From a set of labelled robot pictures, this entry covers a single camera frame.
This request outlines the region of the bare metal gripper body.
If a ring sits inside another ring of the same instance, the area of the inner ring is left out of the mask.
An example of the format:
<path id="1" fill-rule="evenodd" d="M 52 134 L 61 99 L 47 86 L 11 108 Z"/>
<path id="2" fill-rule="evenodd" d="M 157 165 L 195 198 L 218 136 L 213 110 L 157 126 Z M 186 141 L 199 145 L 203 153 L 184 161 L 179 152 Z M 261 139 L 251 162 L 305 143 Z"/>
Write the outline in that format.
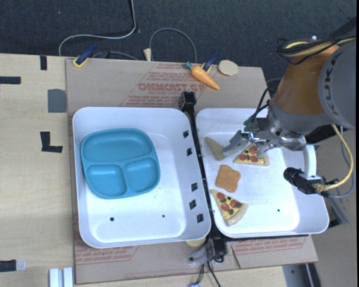
<path id="1" fill-rule="evenodd" d="M 251 133 L 254 144 L 269 144 L 273 148 L 284 147 L 301 151 L 306 145 L 304 136 L 284 127 L 275 117 L 249 117 L 247 132 Z"/>

